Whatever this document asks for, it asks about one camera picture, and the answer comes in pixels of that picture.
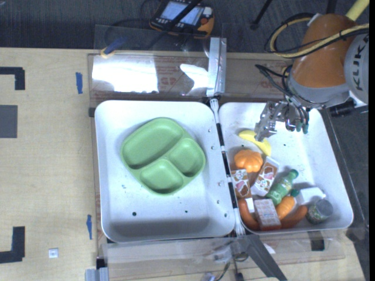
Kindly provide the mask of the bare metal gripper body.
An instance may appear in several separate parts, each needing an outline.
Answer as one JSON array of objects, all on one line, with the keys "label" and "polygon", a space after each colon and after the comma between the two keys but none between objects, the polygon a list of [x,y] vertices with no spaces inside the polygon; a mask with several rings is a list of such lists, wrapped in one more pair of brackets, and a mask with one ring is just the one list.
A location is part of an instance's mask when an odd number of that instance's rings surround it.
[{"label": "bare metal gripper body", "polygon": [[288,102],[268,101],[260,115],[261,128],[275,128],[277,122],[283,122],[287,128],[293,127],[292,109]]}]

